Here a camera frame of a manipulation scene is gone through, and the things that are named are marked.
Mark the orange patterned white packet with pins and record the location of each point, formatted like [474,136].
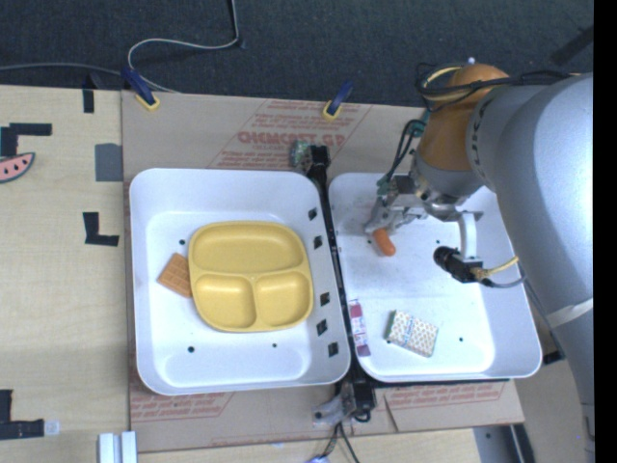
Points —
[412,334]

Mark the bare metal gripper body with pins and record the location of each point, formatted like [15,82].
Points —
[410,200]

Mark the thin black and white rod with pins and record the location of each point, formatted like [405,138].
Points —
[334,253]

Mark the yellow divided plate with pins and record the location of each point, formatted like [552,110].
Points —
[250,278]

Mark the brown cardboard board red print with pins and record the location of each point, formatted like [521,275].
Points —
[193,133]

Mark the black cylinder on white bracket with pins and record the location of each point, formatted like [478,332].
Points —
[453,261]

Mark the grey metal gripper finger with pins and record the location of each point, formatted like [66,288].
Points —
[376,220]
[397,220]

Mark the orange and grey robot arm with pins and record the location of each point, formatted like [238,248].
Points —
[530,171]

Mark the white plastic tray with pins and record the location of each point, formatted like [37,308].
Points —
[159,345]
[424,302]

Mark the red watermelon slice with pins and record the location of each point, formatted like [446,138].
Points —
[14,167]

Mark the orange waffle biscuit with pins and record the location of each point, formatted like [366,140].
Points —
[174,274]

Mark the orange sausage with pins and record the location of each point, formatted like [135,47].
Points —
[385,244]

